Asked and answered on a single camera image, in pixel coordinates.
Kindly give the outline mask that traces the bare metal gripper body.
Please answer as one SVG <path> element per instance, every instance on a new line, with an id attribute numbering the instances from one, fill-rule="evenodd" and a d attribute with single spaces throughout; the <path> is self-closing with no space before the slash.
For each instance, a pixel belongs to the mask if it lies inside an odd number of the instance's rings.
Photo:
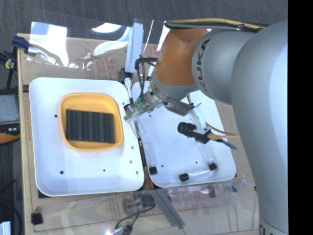
<path id="1" fill-rule="evenodd" d="M 139 97 L 134 102 L 134 109 L 138 115 L 145 112 L 152 112 L 155 108 L 159 108 L 163 105 L 164 96 L 157 92 L 146 91 L 140 93 Z"/>

